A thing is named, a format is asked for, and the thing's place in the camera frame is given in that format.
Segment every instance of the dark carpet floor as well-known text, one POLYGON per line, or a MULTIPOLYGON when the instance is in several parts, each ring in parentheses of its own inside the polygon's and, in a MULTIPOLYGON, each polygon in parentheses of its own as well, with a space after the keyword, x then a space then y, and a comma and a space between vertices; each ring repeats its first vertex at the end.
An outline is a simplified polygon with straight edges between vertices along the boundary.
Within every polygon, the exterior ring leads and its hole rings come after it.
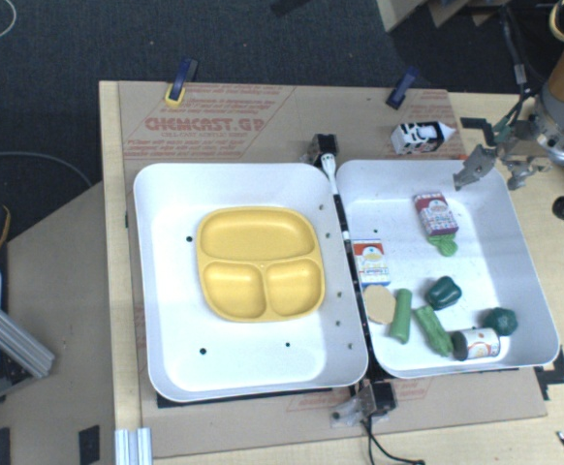
MULTIPOLYGON (((418 87, 516 93, 498 18, 465 13, 437 29, 426 7, 390 34, 376 0, 11 0, 17 20, 0 39, 0 152, 57 157, 101 179, 98 82, 172 80, 184 55, 198 81, 394 86, 409 65, 418 87)), ((547 76, 563 45, 549 33, 557 0, 515 0, 530 65, 547 76)), ((0 0, 0 31, 11 20, 0 0)), ((11 237, 86 189, 50 160, 0 157, 0 202, 11 237)))

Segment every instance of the yellow divided plate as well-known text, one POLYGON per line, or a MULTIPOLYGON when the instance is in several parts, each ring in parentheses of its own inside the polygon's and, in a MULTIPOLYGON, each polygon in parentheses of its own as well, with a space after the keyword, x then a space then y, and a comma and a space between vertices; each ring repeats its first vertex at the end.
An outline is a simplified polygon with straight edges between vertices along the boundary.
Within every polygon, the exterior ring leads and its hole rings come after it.
POLYGON ((319 241, 310 222, 294 210, 216 210, 201 221, 196 244, 204 298, 225 319, 285 321, 323 302, 319 241))

